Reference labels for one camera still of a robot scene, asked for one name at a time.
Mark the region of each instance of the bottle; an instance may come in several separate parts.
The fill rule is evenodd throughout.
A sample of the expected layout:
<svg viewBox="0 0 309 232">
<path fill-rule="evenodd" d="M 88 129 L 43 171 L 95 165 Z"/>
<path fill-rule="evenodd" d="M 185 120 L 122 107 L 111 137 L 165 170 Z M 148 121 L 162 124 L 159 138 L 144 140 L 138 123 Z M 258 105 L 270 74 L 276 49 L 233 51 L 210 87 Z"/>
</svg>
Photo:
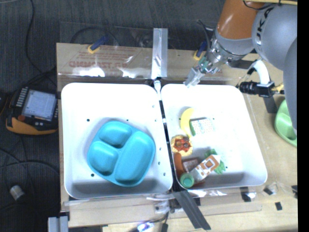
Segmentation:
<svg viewBox="0 0 309 232">
<path fill-rule="evenodd" d="M 180 176 L 180 184 L 184 187 L 184 188 L 190 188 L 191 186 L 194 185 L 194 178 L 192 177 L 192 175 L 190 175 L 189 173 L 183 173 Z"/>
</svg>

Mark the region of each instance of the blue clamp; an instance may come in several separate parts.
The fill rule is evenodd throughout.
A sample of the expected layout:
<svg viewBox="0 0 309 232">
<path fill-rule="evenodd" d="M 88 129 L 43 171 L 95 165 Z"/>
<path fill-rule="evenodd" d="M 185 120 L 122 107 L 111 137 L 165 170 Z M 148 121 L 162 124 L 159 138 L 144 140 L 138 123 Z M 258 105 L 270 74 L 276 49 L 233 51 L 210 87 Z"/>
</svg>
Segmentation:
<svg viewBox="0 0 309 232">
<path fill-rule="evenodd" d="M 100 38 L 99 40 L 97 40 L 96 42 L 94 42 L 92 45 L 88 47 L 88 52 L 91 54 L 94 54 L 95 52 L 99 50 L 100 45 L 105 44 L 107 41 L 108 41 L 107 35 L 103 36 L 102 38 Z"/>
<path fill-rule="evenodd" d="M 207 41 L 203 41 L 199 49 L 196 50 L 196 52 L 194 53 L 193 58 L 195 60 L 200 60 L 202 58 L 202 52 L 205 51 L 206 47 L 207 47 Z"/>
</svg>

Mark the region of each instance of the white tray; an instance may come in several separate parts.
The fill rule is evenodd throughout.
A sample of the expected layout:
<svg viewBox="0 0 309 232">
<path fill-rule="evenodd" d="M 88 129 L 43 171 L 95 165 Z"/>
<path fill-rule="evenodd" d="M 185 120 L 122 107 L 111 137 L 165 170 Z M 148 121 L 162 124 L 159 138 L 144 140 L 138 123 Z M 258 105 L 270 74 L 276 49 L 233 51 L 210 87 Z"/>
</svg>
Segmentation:
<svg viewBox="0 0 309 232">
<path fill-rule="evenodd" d="M 212 172 L 202 185 L 191 189 L 221 189 L 259 186 L 267 180 L 267 169 L 255 136 L 243 94 L 235 87 L 196 85 L 187 88 L 167 84 L 162 88 L 169 139 L 184 132 L 180 117 L 192 107 L 192 117 L 210 118 L 214 131 L 191 137 L 192 155 L 204 159 L 204 153 L 214 148 L 226 166 L 223 174 Z"/>
<path fill-rule="evenodd" d="M 156 91 L 147 85 L 72 83 L 61 93 L 64 186 L 76 199 L 154 194 L 173 183 L 162 115 Z M 94 174 L 87 151 L 98 129 L 109 120 L 128 123 L 150 135 L 156 152 L 144 180 L 121 187 Z"/>
</svg>

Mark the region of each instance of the blue plastic tray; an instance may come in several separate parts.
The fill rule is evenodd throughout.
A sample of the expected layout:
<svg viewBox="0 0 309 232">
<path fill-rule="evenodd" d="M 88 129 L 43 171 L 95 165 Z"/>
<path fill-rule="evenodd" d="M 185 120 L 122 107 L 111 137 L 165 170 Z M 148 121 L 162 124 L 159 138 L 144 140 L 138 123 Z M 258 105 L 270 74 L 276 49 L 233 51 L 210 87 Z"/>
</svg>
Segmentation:
<svg viewBox="0 0 309 232">
<path fill-rule="evenodd" d="M 89 167 L 119 186 L 134 187 L 145 175 L 155 156 L 153 139 L 120 121 L 105 123 L 87 153 Z"/>
</svg>

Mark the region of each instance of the small screen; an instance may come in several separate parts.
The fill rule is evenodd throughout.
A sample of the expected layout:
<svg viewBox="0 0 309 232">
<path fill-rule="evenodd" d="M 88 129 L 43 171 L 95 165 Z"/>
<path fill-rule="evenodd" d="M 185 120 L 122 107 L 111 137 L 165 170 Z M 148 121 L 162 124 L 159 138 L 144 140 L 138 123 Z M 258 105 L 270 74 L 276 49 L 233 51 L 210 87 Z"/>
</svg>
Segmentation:
<svg viewBox="0 0 309 232">
<path fill-rule="evenodd" d="M 54 94 L 30 89 L 22 115 L 27 117 L 35 116 L 40 119 L 52 121 L 56 101 Z"/>
</svg>

